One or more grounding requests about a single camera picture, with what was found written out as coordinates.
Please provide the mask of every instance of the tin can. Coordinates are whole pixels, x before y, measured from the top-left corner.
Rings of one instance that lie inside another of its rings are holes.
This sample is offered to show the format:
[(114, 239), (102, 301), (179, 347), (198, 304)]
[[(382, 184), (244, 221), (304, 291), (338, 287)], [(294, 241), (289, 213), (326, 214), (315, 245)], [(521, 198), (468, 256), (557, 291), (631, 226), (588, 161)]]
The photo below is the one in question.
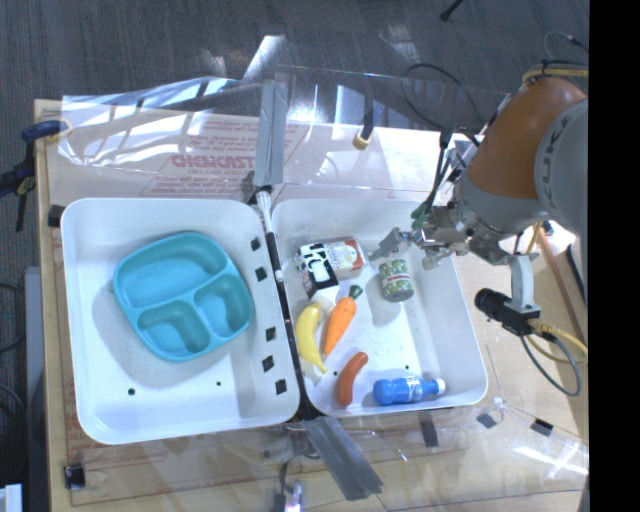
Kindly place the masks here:
[(405, 260), (391, 260), (378, 267), (382, 296), (389, 302), (402, 302), (413, 297), (414, 290)]

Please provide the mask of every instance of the wooden table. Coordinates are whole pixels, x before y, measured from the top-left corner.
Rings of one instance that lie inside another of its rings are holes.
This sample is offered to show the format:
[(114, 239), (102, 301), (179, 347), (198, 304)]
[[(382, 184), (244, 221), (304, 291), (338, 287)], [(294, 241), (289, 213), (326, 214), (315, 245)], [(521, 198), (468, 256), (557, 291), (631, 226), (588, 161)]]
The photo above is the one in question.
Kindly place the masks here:
[[(35, 119), (39, 120), (43, 109), (52, 105), (59, 108), (57, 102), (36, 101)], [(88, 471), (85, 489), (65, 487), (63, 468), (74, 462), (69, 460), (73, 440), (68, 435), (74, 418), (65, 410), (70, 393), (70, 342), (64, 275), (62, 268), (54, 264), (54, 252), (60, 248), (54, 247), (54, 228), (49, 226), (47, 147), (44, 140), (36, 144), (51, 510), (270, 510), (274, 492), (279, 489), (277, 473), (281, 465), (264, 459), (260, 432), (200, 440), (205, 448), (199, 459), (195, 441), (191, 445), (184, 440), (161, 444), (163, 453), (173, 457), (176, 464), (185, 457), (195, 457), (193, 460), (201, 467), (209, 468), (215, 478), (208, 481), (203, 474), (201, 481), (183, 482), (180, 486), (175, 474), (168, 477), (166, 467), (154, 463), (152, 454), (143, 450), (144, 466)], [(570, 334), (585, 336), (584, 305), (565, 255), (552, 245), (543, 240), (543, 255), (534, 261), (536, 303), (542, 308), (544, 321)], [(420, 431), (424, 417), (419, 414), (346, 422), (345, 428), (354, 432), (354, 440), (383, 481), (382, 493), (346, 501), (321, 463), (300, 460), (290, 465), (287, 481), (302, 482), (304, 510), (578, 509), (584, 466), (588, 464), (587, 459), (575, 455), (588, 447), (589, 440), (586, 367), (582, 368), (585, 389), (579, 397), (569, 398), (556, 390), (534, 367), (519, 339), (497, 322), (488, 322), (473, 306), (475, 294), (484, 287), (510, 294), (508, 267), (492, 267), (474, 255), (456, 258), (455, 264), (489, 375), (485, 399), (475, 406), (434, 411), (429, 420), (438, 433), (438, 446), (426, 446)], [(568, 365), (539, 359), (550, 375), (567, 388), (574, 387)], [(497, 418), (496, 426), (487, 428), (475, 421), (483, 411), (490, 411)], [(552, 435), (547, 437), (532, 430), (530, 425), (535, 420), (551, 424)], [(375, 439), (367, 439), (359, 434), (362, 432), (377, 434)], [(95, 455), (100, 451), (88, 449), (87, 453)], [(118, 453), (124, 459), (131, 456), (126, 447)], [(574, 466), (562, 466), (562, 461)], [(91, 459), (83, 463), (88, 468), (95, 465)], [(135, 497), (143, 481), (149, 479), (165, 485), (156, 486), (154, 493)]]

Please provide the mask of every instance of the sausage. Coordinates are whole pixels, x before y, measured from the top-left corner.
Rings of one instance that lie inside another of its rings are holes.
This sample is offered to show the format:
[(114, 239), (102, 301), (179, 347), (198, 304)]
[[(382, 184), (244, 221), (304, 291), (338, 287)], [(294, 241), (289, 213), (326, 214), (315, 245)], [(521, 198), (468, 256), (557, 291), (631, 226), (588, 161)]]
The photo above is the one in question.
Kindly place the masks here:
[(369, 356), (364, 352), (358, 352), (340, 373), (338, 377), (338, 403), (342, 407), (346, 407), (353, 400), (353, 382), (367, 361), (369, 361)]

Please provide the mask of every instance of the blue bottle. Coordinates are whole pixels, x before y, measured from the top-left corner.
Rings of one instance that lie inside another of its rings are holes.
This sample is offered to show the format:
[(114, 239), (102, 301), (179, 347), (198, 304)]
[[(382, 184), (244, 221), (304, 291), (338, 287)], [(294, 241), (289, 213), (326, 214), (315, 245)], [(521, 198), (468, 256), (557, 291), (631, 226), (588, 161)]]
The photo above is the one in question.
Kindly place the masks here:
[(423, 380), (416, 376), (381, 379), (373, 385), (373, 398), (380, 405), (410, 404), (424, 400), (427, 395), (441, 395), (444, 390), (442, 379)]

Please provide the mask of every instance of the dark gray carpet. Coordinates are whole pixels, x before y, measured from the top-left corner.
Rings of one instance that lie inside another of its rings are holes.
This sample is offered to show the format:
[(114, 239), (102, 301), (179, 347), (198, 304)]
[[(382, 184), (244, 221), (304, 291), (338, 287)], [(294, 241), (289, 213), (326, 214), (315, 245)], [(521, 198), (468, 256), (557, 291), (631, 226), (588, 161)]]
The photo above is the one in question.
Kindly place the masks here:
[[(0, 172), (24, 158), (21, 130), (36, 98), (101, 95), (203, 75), (245, 77), (260, 42), (283, 35), (278, 64), (400, 76), (429, 63), (462, 84), (514, 92), (542, 59), (586, 63), (588, 0), (5, 0), (0, 2)], [(438, 78), (420, 70), (425, 79)], [(0, 347), (24, 331), (11, 286), (38, 265), (34, 194), (15, 232), (18, 199), (0, 198)], [(0, 383), (26, 401), (24, 343), (0, 351)], [(26, 483), (20, 407), (0, 390), (0, 486)]]

